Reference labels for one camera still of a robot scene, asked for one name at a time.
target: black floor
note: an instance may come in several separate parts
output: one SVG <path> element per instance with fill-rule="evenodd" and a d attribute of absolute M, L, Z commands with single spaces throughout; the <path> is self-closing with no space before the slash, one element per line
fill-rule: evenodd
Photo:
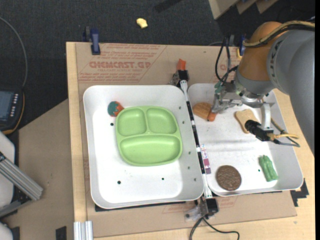
<path fill-rule="evenodd" d="M 97 27 L 101 42 L 201 45 L 226 34 L 250 36 L 263 22 L 308 20 L 315 0 L 280 0 L 260 14 L 255 5 L 242 15 L 232 7 L 214 20 L 208 0 L 0 0 L 0 17 L 19 33 L 28 57 L 23 127 L 68 97 L 66 42 L 82 41 L 85 26 Z M 141 31 L 137 18 L 149 27 Z M 14 32 L 0 21 L 0 85 L 20 86 L 23 51 Z"/>

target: wooden table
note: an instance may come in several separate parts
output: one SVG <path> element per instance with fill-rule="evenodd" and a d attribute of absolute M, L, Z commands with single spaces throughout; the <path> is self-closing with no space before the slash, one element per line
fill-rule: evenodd
<path fill-rule="evenodd" d="M 82 133 L 80 121 L 80 102 L 79 102 L 79 83 L 77 71 L 77 51 L 76 44 L 81 43 L 67 42 L 67 77 L 68 77 L 68 100 L 70 116 L 70 136 L 71 136 L 71 156 L 72 156 L 72 181 L 73 181 L 73 204 L 75 222 L 85 222 L 88 220 L 86 207 L 86 190 L 84 161 L 82 150 Z M 187 46 L 171 47 L 177 51 L 188 48 Z M 219 225 L 217 228 L 222 231 L 238 231 L 240 239 L 315 239 L 315 159 L 297 123 L 293 109 L 287 95 L 275 91 L 277 100 L 282 111 L 286 128 L 290 133 L 301 136 L 300 148 L 295 148 L 302 173 L 304 175 L 309 195 L 307 198 L 299 199 L 296 208 L 297 216 L 279 219 L 269 219 L 260 221 L 239 222 L 233 224 Z M 189 239 L 190 228 L 146 232 L 138 234 L 128 234 L 119 236 L 99 237 L 99 240 L 162 240 L 162 239 Z M 193 239 L 236 239 L 235 235 L 223 235 L 213 233 L 208 226 L 199 227 Z"/>

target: robotic arm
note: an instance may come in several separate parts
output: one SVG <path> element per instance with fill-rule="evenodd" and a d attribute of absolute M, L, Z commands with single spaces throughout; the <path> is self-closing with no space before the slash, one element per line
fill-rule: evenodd
<path fill-rule="evenodd" d="M 257 106 L 272 89 L 288 94 L 315 154 L 315 24 L 266 22 L 243 43 L 245 51 L 231 83 L 215 94 L 213 113 L 235 105 Z"/>

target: green plate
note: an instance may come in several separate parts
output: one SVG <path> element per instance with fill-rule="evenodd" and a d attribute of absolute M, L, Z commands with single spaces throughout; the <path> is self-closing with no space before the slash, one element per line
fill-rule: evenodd
<path fill-rule="evenodd" d="M 125 108 L 116 117 L 115 131 L 120 155 L 129 164 L 158 166 L 172 163 L 181 156 L 179 126 L 166 108 Z"/>

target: brown cookie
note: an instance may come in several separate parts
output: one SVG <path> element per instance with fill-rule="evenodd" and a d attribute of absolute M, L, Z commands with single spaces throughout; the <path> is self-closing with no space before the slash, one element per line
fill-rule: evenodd
<path fill-rule="evenodd" d="M 241 185 L 241 175 L 231 165 L 223 165 L 218 168 L 215 174 L 216 181 L 224 190 L 234 191 Z"/>

